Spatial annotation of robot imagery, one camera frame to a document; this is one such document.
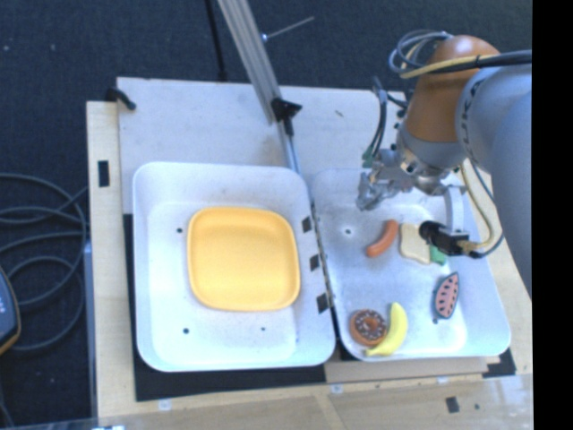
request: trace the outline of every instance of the yellow plate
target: yellow plate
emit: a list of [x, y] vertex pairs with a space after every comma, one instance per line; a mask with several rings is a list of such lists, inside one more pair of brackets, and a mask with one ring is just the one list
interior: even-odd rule
[[189, 281], [215, 309], [270, 311], [291, 305], [300, 291], [293, 230], [273, 211], [209, 207], [187, 233]]

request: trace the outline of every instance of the red fruit slice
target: red fruit slice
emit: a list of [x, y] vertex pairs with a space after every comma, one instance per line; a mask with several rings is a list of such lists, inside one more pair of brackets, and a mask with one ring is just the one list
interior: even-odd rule
[[453, 272], [443, 279], [436, 290], [434, 307], [443, 318], [448, 319], [454, 313], [458, 301], [459, 276]]

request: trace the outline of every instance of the wooden table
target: wooden table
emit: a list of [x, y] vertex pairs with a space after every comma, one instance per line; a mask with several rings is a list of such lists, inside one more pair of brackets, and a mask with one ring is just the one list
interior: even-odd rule
[[[388, 368], [325, 364], [327, 381], [311, 386], [227, 391], [137, 401], [133, 375], [122, 213], [122, 176], [116, 103], [89, 102], [90, 170], [97, 413], [101, 425], [137, 422], [141, 428], [379, 428], [495, 427], [533, 415], [532, 306], [504, 244], [488, 259], [509, 319], [515, 375], [483, 379], [494, 358], [396, 362]], [[105, 161], [107, 180], [100, 178]], [[480, 220], [478, 227], [483, 228]]]

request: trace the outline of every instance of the donut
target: donut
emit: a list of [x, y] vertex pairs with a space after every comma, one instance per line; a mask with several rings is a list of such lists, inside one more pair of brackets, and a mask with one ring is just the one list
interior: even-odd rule
[[350, 335], [364, 346], [376, 346], [386, 336], [388, 326], [384, 318], [372, 309], [356, 311], [350, 317]]

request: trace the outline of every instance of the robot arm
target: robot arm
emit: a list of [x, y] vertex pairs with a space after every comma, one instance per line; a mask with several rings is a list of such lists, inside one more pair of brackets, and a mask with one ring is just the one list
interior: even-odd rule
[[[439, 40], [425, 65], [410, 62], [429, 39], [420, 32], [411, 37], [410, 47], [416, 44], [408, 54], [400, 55], [412, 66], [403, 77], [420, 76], [395, 144], [376, 149], [368, 161], [371, 172], [361, 175], [356, 204], [371, 210], [411, 189], [448, 198], [451, 188], [443, 179], [470, 159], [492, 176], [503, 234], [531, 288], [531, 53], [501, 55], [475, 37], [431, 34]], [[428, 222], [420, 234], [447, 254], [483, 255], [453, 230]]]

